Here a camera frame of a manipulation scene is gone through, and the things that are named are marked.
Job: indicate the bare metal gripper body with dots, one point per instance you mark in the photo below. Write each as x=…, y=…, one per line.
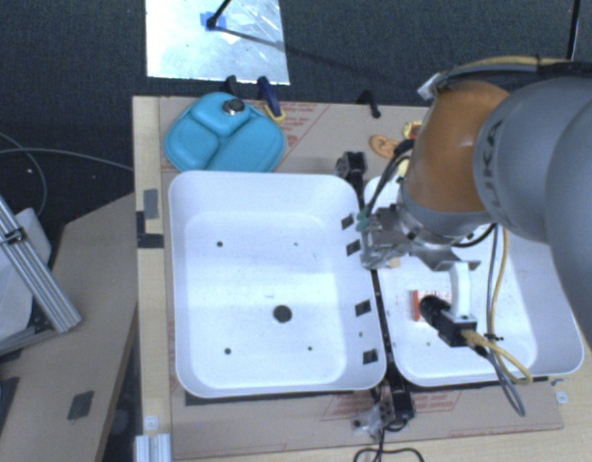
x=389, y=236

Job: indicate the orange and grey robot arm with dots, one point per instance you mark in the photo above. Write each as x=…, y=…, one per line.
x=531, y=161

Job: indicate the red packet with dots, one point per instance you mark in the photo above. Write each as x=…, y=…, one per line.
x=416, y=303

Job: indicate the thin black rod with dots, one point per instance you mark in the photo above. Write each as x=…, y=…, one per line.
x=383, y=315

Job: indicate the orange pretzel biscuit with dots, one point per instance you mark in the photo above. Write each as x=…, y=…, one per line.
x=383, y=145

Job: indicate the yellow and red toy food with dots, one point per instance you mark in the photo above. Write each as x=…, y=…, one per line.
x=411, y=129

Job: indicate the brown cardboard board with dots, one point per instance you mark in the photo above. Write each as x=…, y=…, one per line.
x=315, y=133

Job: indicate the white plastic tray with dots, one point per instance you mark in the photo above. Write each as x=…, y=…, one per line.
x=257, y=282
x=531, y=335

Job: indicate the blue divided plate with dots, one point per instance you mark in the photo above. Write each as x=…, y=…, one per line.
x=204, y=145

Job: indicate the black cylinder on white bracket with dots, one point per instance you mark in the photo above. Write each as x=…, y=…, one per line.
x=445, y=320

